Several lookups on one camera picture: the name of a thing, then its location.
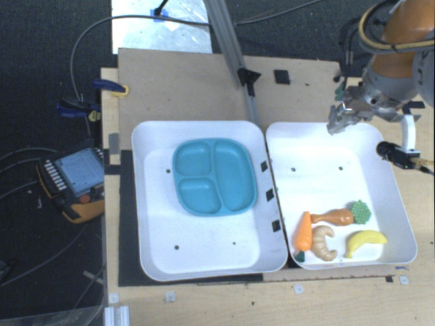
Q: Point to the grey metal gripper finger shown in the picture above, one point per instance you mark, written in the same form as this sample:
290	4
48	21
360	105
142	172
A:
347	120
333	122

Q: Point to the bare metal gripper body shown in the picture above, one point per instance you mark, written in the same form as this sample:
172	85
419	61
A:
361	105

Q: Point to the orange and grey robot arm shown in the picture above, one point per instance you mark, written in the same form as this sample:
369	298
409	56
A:
404	26

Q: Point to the white plastic tray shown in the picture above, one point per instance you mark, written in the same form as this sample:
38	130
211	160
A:
204	246
323	182

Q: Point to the small black block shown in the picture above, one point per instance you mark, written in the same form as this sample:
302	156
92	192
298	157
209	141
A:
282	76

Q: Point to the green grapes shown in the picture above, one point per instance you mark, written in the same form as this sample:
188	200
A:
361	212

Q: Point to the brown chicken drumstick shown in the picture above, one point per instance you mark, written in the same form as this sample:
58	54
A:
334	217

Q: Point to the orange carrot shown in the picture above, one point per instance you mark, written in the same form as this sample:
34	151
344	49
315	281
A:
303	233

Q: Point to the yellow banana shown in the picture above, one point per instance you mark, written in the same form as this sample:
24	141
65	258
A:
363	239

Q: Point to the beige croissant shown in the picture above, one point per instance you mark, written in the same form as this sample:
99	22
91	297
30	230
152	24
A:
321	243

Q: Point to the blue divided plate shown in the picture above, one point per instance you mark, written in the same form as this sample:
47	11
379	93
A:
217	178

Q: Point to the flat brown board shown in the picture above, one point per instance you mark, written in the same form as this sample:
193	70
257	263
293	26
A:
190	87

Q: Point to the black cylinder on white bracket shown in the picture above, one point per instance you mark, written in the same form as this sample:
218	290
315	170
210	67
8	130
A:
408	138

